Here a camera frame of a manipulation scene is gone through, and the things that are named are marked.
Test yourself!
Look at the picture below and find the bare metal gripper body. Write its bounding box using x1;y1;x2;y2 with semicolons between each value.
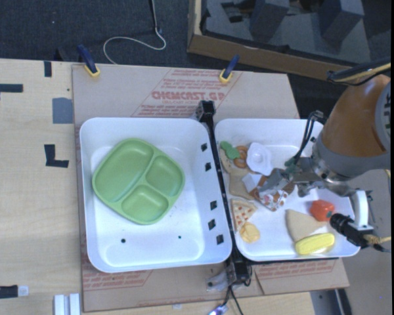
282;157;358;198

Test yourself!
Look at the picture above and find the orange and white carton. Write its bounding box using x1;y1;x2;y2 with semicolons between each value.
248;175;297;213

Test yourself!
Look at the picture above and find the white toy fried egg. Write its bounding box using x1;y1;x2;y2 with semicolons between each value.
246;142;273;177

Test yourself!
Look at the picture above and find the tan toy bread slice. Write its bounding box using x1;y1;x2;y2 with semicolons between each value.
229;172;254;201

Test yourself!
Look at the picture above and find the orange toy pretzel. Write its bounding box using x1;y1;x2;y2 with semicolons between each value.
232;145;250;169

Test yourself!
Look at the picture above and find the orange toy bell pepper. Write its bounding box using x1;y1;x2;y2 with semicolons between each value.
309;199;336;222

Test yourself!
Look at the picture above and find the toy pizza slice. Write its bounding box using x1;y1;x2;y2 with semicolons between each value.
230;198;259;232

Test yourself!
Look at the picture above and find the tan toy wedge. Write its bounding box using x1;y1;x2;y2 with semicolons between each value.
284;209;328;243

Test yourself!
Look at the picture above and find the green toy broccoli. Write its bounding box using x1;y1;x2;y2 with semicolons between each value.
219;140;242;161

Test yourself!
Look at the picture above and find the yellow toy biscuit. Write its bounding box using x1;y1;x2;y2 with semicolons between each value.
238;221;261;244

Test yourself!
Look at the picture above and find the thin black rod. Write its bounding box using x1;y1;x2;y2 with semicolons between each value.
204;112;240;262

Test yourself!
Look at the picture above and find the white plastic tray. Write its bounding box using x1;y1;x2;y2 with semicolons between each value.
79;116;233;274
213;117;362;263

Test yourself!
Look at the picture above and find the yellow toy corn cob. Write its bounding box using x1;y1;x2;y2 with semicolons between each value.
294;232;336;256

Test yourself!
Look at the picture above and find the green divided plate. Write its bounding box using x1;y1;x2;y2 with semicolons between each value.
91;137;186;226

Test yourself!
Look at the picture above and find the brown cardboard board red print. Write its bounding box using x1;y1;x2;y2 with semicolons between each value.
71;63;351;313

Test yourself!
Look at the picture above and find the black cylinder on white bracket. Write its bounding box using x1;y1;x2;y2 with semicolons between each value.
329;190;376;249

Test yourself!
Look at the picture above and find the black block with wires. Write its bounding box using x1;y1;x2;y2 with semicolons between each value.
190;100;216;123
225;257;252;285

